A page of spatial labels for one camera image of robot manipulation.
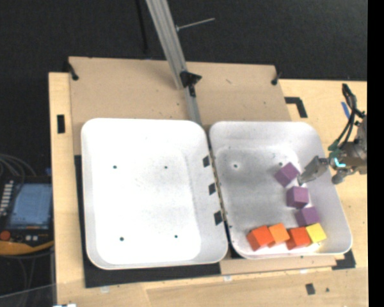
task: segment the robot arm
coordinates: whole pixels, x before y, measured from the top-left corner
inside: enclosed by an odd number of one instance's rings
[[[347,84],[343,84],[342,91],[347,105],[351,108],[347,125],[341,135],[328,147],[331,151],[329,157],[315,156],[305,167],[305,171],[298,176],[300,185],[320,177],[329,167],[337,171],[332,178],[334,184],[343,182],[346,176],[356,172],[367,174],[367,115],[357,109],[357,99]],[[362,121],[355,122],[355,116],[360,117]],[[353,141],[349,141],[353,126],[358,127],[357,135]]]

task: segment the cube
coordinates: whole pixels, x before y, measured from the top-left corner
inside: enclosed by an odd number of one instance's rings
[[[315,207],[300,209],[294,216],[299,226],[307,226],[320,222],[320,217]]]
[[[288,230],[288,232],[290,236],[290,239],[286,241],[288,250],[307,247],[312,243],[304,226],[299,228],[291,228]]]
[[[248,239],[253,251],[271,244],[274,240],[269,228],[266,225],[250,231],[246,238]]]
[[[289,162],[280,168],[277,173],[275,173],[275,178],[282,186],[287,187],[287,185],[292,182],[298,174],[300,174],[298,169],[294,167],[291,162]]]
[[[290,239],[289,233],[283,223],[269,226],[269,231],[274,240],[274,242],[268,244],[269,247],[273,247]]]
[[[306,231],[308,233],[308,236],[310,237],[310,240],[313,243],[321,242],[327,239],[327,235],[324,232],[323,228],[321,227],[320,223],[306,226]]]
[[[308,189],[306,187],[291,187],[286,192],[286,203],[289,207],[303,208],[309,203]]]

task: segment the yellow cube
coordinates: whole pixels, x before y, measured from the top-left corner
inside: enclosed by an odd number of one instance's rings
[[[315,223],[313,225],[306,226],[306,231],[308,233],[308,236],[310,237],[310,240],[313,243],[327,239],[327,235],[325,234],[320,223]]]

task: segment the device screen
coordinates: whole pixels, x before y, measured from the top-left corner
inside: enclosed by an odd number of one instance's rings
[[[12,213],[8,220],[9,228],[48,229],[51,222],[52,186],[47,183],[19,184]]]

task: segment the purple cube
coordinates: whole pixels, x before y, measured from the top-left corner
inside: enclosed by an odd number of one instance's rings
[[[308,189],[306,187],[291,187],[286,192],[287,206],[294,208],[303,208],[309,203]]]
[[[282,184],[284,187],[287,187],[287,184],[292,182],[297,175],[300,174],[297,168],[293,166],[291,162],[280,168],[280,170],[275,174],[277,182]]]
[[[307,226],[314,223],[320,223],[320,217],[315,207],[300,209],[295,215],[299,226]]]

